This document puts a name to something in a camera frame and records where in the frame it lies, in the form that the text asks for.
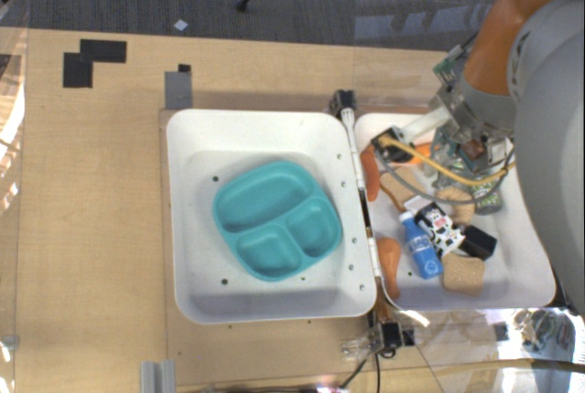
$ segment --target wooden table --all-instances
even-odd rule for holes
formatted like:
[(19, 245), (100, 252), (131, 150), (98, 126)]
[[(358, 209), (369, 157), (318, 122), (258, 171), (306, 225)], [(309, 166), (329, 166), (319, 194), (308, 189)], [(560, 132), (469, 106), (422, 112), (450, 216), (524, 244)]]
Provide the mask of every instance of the wooden table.
[[(63, 53), (79, 52), (82, 38), (127, 41), (127, 62), (95, 63), (93, 89), (64, 89)], [(366, 50), (31, 30), (16, 312), (19, 393), (135, 393), (141, 362), (169, 357), (159, 143), (165, 71), (192, 66), (199, 107), (322, 110), (336, 89), (352, 88), (355, 70), (397, 86), (414, 80), (421, 95), (437, 89), (431, 67), (442, 54)], [(226, 326), (208, 328), (218, 330), (201, 339), (216, 384), (233, 383), (238, 371), (222, 364), (230, 346), (271, 378), (279, 374), (262, 369), (272, 358), (263, 345), (291, 343), (290, 364), (306, 367), (303, 338), (330, 345), (342, 339), (336, 321), (264, 325), (259, 345), (239, 337), (245, 325), (229, 336), (219, 332), (231, 329)], [(308, 378), (249, 377), (257, 385), (297, 385), (345, 377), (354, 367), (341, 362), (337, 349), (310, 356), (325, 370), (296, 374)], [(387, 391), (441, 391), (415, 348), (399, 350), (383, 368), (393, 370), (384, 377)], [(363, 374), (352, 385), (371, 390), (375, 375)]]

